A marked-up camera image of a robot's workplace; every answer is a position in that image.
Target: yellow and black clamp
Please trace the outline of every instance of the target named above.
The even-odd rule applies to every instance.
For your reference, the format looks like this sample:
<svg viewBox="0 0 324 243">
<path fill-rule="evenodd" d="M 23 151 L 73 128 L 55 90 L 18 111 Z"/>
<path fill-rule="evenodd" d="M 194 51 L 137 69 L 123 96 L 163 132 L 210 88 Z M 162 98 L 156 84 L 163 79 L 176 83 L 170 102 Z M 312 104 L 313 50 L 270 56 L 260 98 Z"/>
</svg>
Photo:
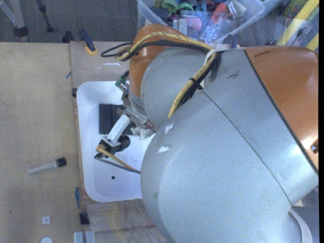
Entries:
<svg viewBox="0 0 324 243">
<path fill-rule="evenodd" d="M 96 55 L 98 50 L 96 49 L 96 47 L 94 46 L 92 39 L 90 38 L 90 36 L 86 33 L 85 30 L 81 29 L 79 31 L 79 36 L 81 41 L 85 41 L 86 45 L 85 45 L 85 49 L 86 51 L 88 51 L 88 53 L 90 55 Z"/>
</svg>

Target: black cap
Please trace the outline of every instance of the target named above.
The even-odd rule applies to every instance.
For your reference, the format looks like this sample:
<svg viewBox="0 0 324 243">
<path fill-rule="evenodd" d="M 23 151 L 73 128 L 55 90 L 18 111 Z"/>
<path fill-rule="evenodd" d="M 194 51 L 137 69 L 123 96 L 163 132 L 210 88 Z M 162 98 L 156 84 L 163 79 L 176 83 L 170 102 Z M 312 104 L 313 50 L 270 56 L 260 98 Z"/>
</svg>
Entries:
<svg viewBox="0 0 324 243">
<path fill-rule="evenodd" d="M 60 167 L 63 167 L 63 166 L 66 166 L 66 159 L 64 157 L 61 157 L 61 158 L 58 158 L 56 160 L 56 164 L 57 166 L 60 168 Z"/>
</svg>

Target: gray carpet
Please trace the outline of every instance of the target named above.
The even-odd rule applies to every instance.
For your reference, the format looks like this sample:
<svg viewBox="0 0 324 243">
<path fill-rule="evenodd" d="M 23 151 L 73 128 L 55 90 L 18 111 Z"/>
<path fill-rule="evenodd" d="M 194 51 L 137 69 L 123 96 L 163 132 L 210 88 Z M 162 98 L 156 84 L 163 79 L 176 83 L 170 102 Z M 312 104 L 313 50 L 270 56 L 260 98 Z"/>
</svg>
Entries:
<svg viewBox="0 0 324 243">
<path fill-rule="evenodd" d="M 9 7 L 8 0 L 3 0 Z M 54 32 L 46 24 L 36 0 L 20 0 L 29 40 L 33 43 L 61 43 L 66 31 L 79 40 L 84 29 L 94 41 L 132 41 L 137 30 L 136 0 L 42 0 Z M 18 42 L 13 24 L 0 9 L 0 42 Z"/>
</svg>

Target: yellow pole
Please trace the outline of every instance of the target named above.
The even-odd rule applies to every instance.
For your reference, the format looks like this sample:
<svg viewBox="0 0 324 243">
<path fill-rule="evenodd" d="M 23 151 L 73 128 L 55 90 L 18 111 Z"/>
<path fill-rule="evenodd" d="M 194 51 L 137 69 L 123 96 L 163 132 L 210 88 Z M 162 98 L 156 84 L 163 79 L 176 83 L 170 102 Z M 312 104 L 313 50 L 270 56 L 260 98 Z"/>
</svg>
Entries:
<svg viewBox="0 0 324 243">
<path fill-rule="evenodd" d="M 315 35 L 315 37 L 306 45 L 306 48 L 310 50 L 316 50 L 319 44 L 319 32 Z"/>
<path fill-rule="evenodd" d="M 294 33 L 298 30 L 300 26 L 300 22 L 302 20 L 306 20 L 306 18 L 311 14 L 311 12 L 318 5 L 319 0 L 308 0 L 307 3 L 303 6 L 300 12 L 293 19 L 291 24 L 287 27 L 284 33 L 277 41 L 277 45 L 285 45 L 290 38 L 294 35 Z"/>
</svg>

